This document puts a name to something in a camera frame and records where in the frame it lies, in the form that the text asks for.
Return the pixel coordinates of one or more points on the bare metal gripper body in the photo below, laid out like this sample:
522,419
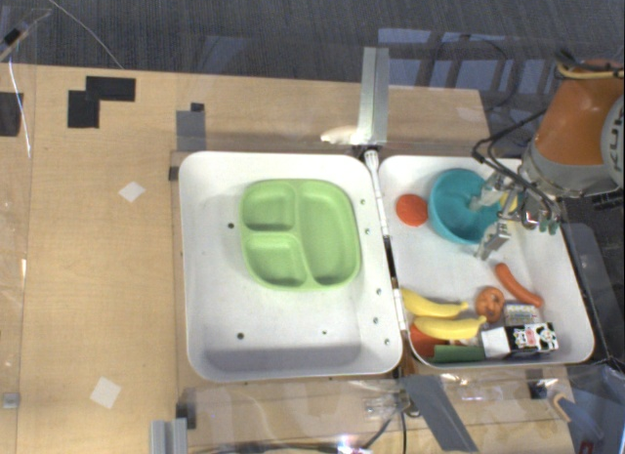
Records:
522,200

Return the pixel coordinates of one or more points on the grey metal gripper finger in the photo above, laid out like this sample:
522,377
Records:
482,198
494,239

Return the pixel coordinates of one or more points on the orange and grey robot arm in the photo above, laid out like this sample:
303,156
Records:
571,120

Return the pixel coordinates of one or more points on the teal bowl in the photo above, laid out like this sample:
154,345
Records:
454,213

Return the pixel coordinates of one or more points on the orange sausage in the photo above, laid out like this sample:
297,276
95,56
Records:
515,286

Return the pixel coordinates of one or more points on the white plastic tray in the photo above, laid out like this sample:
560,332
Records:
449,266
293,325

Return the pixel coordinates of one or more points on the red-orange round toy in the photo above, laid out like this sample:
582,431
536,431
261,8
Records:
411,209

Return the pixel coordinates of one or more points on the small printed can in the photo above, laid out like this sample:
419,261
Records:
521,314

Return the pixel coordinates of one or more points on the yellow banana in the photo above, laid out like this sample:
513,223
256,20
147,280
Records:
429,304
449,327

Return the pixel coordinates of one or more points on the thin black and white rod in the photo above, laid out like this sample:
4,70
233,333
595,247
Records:
379,198

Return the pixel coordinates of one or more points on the cow print carton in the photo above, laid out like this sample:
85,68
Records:
527,339

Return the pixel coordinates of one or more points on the green divided plate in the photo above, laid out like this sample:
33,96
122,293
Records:
322,232

